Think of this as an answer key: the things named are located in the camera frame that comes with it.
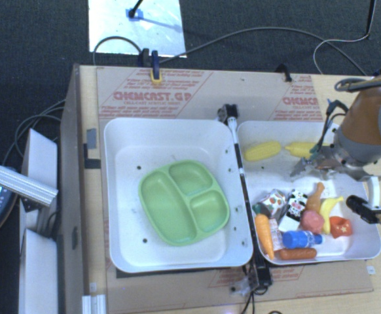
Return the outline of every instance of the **yellow corn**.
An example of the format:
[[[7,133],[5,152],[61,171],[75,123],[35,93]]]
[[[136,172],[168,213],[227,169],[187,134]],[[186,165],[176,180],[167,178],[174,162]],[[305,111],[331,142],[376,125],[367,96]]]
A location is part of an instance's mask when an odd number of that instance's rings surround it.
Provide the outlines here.
[[[275,156],[281,151],[281,145],[277,141],[270,141],[255,145],[246,150],[244,159],[248,162],[255,162],[257,160],[264,160],[266,158]]]
[[[311,156],[310,150],[314,147],[314,145],[316,145],[316,143],[292,142],[290,145],[287,145],[285,149],[295,157],[309,158]]]

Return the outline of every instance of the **white plastic tub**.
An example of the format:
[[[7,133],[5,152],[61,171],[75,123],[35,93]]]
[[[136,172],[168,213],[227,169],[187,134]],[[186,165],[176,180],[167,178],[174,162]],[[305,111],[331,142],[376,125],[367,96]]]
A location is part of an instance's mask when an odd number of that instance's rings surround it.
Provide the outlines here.
[[[109,250],[120,270],[144,271],[242,266],[253,245],[230,130],[214,120],[117,118],[104,131],[109,206]],[[179,160],[203,163],[230,205],[224,228],[190,245],[164,242],[151,226],[138,186],[148,172]]]
[[[247,178],[247,190],[252,204],[261,200],[274,188],[281,190],[288,196],[292,189],[297,189],[310,195],[316,189],[316,183],[321,181],[325,185],[321,198],[343,196],[344,200],[350,195],[367,198],[365,187],[347,175],[336,174],[330,180],[322,180],[318,172],[303,175],[297,180],[290,178],[294,165],[299,158],[290,155],[285,146],[292,142],[317,142],[323,129],[322,123],[316,122],[281,122],[281,121],[246,121],[238,128],[238,137],[242,152],[248,148],[268,142],[278,141],[281,151],[271,158],[247,162],[244,160],[244,169]],[[325,143],[331,143],[333,134],[327,133]],[[371,259],[381,251],[381,238],[375,224],[367,224],[359,215],[353,213],[346,204],[338,203],[331,211],[331,216],[337,215],[350,219],[353,234],[349,237],[334,239],[332,235],[325,235],[325,243],[316,245],[317,256],[310,260],[269,260],[277,265],[307,264],[330,262],[337,260]]]

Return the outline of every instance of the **yellow clip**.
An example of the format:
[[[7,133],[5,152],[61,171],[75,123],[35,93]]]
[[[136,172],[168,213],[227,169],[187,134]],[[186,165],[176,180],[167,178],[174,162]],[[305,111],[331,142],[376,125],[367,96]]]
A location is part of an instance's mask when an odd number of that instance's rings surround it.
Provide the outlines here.
[[[160,84],[162,82],[162,72],[160,71],[159,74],[160,74],[160,78],[159,79],[154,79],[153,69],[151,69],[150,77],[151,77],[151,82],[153,84]]]

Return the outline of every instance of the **black carpet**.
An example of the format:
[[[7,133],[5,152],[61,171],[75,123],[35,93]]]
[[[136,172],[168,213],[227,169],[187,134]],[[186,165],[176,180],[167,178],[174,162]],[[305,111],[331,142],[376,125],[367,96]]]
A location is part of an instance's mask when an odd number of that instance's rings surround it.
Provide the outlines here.
[[[370,0],[179,0],[187,49],[249,27],[292,27],[325,39],[365,34]],[[166,67],[318,73],[312,54],[319,40],[292,31],[253,31],[173,60]],[[370,75],[381,68],[381,0],[371,36],[338,43]],[[98,64],[136,64],[136,57],[98,54]],[[324,45],[317,61],[325,74],[360,75],[335,49]],[[91,64],[88,0],[0,0],[0,163],[18,125],[65,97],[74,63]],[[54,122],[37,130],[58,136]],[[19,169],[13,152],[8,166]],[[18,306],[18,207],[0,230],[0,313]]]

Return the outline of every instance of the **green plate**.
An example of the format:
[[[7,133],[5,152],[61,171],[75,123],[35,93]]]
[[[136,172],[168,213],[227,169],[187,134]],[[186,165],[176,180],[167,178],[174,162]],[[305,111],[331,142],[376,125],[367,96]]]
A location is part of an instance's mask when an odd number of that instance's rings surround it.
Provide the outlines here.
[[[141,204],[159,236],[170,245],[188,245],[220,230],[230,207],[208,169],[194,160],[160,167],[139,183]]]

